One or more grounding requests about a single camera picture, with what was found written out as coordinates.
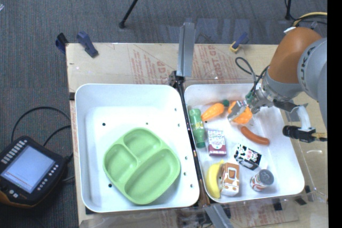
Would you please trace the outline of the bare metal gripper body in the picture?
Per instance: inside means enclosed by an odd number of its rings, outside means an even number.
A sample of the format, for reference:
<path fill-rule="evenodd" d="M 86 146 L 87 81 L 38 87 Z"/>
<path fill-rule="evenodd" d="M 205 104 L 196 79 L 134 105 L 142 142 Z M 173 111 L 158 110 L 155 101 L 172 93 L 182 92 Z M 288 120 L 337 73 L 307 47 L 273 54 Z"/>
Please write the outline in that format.
<path fill-rule="evenodd" d="M 252 114 L 256 114 L 263 107 L 273 107 L 275 96 L 276 93 L 272 89 L 257 88 L 246 95 L 246 102 Z"/>

